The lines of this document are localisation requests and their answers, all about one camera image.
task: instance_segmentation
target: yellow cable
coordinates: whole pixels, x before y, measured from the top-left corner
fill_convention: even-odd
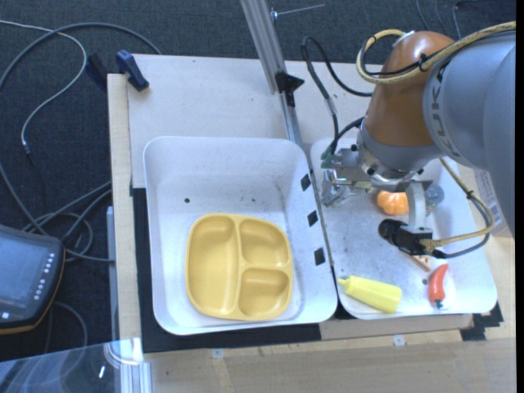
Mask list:
[[[393,83],[399,83],[400,81],[409,79],[411,77],[414,77],[415,75],[419,75],[427,70],[429,70],[431,67],[433,67],[438,61],[445,59],[446,57],[460,51],[462,48],[466,47],[467,45],[474,43],[478,41],[479,39],[486,38],[493,34],[499,34],[501,32],[507,32],[509,30],[515,30],[517,28],[517,22],[507,22],[502,23],[495,26],[490,26],[489,28],[481,29],[477,32],[474,32],[470,35],[468,35],[465,38],[460,39],[459,41],[456,41],[454,43],[451,43],[447,47],[444,47],[438,52],[435,52],[434,54],[431,54],[426,60],[423,60],[420,65],[417,65],[412,70],[407,71],[406,73],[392,76],[392,77],[375,77],[373,75],[370,75],[364,71],[364,66],[361,62],[361,54],[362,49],[359,51],[357,55],[357,61],[356,61],[356,68],[360,76],[368,81],[369,83],[373,84],[393,84]],[[398,29],[385,29],[381,32],[378,32],[377,34],[374,34],[372,37],[368,39],[366,42],[366,45],[364,46],[364,54],[368,51],[368,49],[377,41],[380,39],[396,35],[396,36],[402,36],[404,32]]]
[[[463,234],[460,236],[448,237],[446,239],[440,240],[422,239],[420,243],[426,248],[427,251],[433,251],[435,248],[447,245],[451,242],[458,242],[472,237],[484,236],[485,234],[490,233],[491,230],[493,230],[493,226],[495,224],[495,217],[493,216],[493,213],[491,212],[490,208],[484,203],[484,201],[480,199],[477,195],[475,195],[475,193],[468,186],[466,186],[464,181],[449,167],[448,163],[442,157],[439,160],[442,163],[442,165],[446,168],[446,170],[449,172],[449,174],[451,174],[451,177],[454,179],[454,181],[464,190],[464,192],[466,192],[469,195],[469,197],[478,202],[481,208],[485,211],[488,217],[489,224],[482,230],[473,233]]]

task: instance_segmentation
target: blue clip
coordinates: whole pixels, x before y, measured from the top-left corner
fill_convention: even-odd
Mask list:
[[[128,51],[123,49],[116,53],[116,64],[122,72],[129,73],[128,81],[139,92],[149,86],[149,82],[144,79],[137,62]]]

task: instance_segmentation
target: yellow bottle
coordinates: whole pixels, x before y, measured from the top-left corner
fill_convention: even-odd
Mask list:
[[[402,298],[402,289],[396,285],[350,275],[337,279],[344,287],[344,293],[371,305],[384,313],[394,313]]]

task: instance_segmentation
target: red chili pepper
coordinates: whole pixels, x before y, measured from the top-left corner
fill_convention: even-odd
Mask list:
[[[445,298],[444,276],[449,268],[448,264],[443,264],[432,274],[429,280],[429,301],[435,304],[437,309],[442,307]]]

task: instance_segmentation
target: screen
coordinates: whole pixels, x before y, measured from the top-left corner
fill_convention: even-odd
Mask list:
[[[0,236],[0,305],[27,307],[47,253],[44,246]]]

